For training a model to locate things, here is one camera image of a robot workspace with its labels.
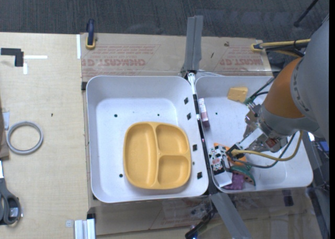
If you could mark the grey tape roll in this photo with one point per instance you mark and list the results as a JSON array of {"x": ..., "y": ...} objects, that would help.
[{"x": 10, "y": 142}]

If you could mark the black and white cow carton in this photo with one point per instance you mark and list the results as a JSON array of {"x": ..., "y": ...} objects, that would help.
[{"x": 216, "y": 163}]

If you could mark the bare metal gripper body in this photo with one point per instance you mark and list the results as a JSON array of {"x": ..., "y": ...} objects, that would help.
[{"x": 254, "y": 117}]

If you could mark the orange toy food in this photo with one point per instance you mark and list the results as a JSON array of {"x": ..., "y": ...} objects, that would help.
[{"x": 242, "y": 160}]

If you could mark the yellow cheese wedge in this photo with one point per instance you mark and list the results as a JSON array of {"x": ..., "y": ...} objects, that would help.
[{"x": 236, "y": 93}]

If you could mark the green-rimmed watermelon slice toy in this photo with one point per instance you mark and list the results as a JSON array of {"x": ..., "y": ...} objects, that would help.
[{"x": 247, "y": 176}]

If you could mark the yellow divided plate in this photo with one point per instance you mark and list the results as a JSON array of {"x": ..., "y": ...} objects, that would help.
[{"x": 141, "y": 154}]

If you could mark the brown cardboard board red print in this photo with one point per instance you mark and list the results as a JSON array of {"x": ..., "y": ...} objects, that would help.
[{"x": 136, "y": 57}]

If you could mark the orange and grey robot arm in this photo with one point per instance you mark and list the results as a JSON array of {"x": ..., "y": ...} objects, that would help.
[{"x": 285, "y": 93}]

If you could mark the white plastic tray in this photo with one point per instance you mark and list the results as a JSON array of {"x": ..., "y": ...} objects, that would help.
[
  {"x": 110, "y": 138},
  {"x": 274, "y": 175}
]

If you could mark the purple toy food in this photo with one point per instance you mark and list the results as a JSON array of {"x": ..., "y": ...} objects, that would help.
[{"x": 237, "y": 180}]

